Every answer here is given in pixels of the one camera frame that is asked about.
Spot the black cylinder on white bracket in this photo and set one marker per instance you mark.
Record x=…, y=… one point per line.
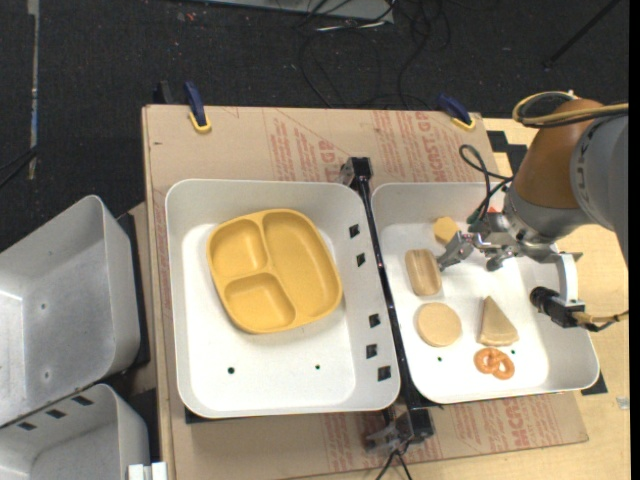
x=552, y=305

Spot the round tan biscuit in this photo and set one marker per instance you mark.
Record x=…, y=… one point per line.
x=439, y=324

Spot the tan wedge bread slice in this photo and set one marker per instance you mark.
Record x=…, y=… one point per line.
x=495, y=325

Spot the tan hot dog bun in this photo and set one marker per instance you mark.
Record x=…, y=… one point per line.
x=423, y=273

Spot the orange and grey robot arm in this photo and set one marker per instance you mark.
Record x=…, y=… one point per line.
x=560, y=168

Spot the yellow divided plate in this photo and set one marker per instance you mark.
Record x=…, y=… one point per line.
x=280, y=268

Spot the white plastic tray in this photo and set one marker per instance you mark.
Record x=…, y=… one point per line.
x=60, y=308
x=75, y=443
x=465, y=278
x=280, y=368

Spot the yellow hexagonal biscuit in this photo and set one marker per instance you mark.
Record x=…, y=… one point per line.
x=445, y=229

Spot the thin black rod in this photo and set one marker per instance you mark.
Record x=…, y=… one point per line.
x=387, y=278

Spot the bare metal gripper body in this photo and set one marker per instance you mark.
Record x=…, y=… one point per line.
x=520, y=245

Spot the brown cardboard board, red print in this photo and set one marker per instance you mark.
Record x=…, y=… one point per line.
x=260, y=143

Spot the orange pretzel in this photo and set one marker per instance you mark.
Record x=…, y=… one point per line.
x=492, y=363

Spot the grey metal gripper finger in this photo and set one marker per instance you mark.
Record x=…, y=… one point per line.
x=457, y=250
x=500, y=259

